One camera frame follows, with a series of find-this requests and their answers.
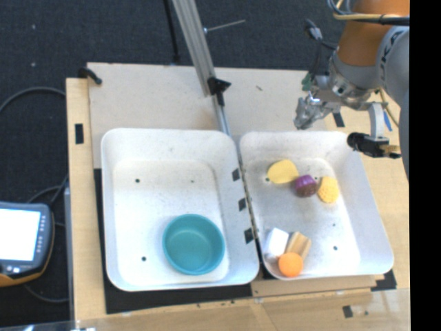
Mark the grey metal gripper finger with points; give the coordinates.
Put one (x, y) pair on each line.
(316, 117)
(301, 114)

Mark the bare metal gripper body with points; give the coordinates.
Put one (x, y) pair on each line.
(339, 93)

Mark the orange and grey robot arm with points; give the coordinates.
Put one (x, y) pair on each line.
(365, 40)

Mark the yellow toy lemon slice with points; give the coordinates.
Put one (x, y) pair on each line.
(282, 171)

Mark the purple toy onion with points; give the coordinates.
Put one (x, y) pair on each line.
(306, 186)

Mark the yellow toy waffle biscuit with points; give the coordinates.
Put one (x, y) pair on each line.
(328, 190)

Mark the white plastic tray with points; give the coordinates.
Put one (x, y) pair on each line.
(303, 219)
(155, 198)

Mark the tan toy bread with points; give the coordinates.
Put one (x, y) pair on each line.
(299, 243)

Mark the white cube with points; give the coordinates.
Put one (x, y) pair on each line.
(276, 241)

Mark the pale wood board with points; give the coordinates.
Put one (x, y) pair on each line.
(155, 98)

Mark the orange toy ball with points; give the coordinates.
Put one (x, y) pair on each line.
(290, 265)

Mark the teal bowl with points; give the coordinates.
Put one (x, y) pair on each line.
(193, 245)

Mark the black cylinder on white bracket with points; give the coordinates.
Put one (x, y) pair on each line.
(365, 144)

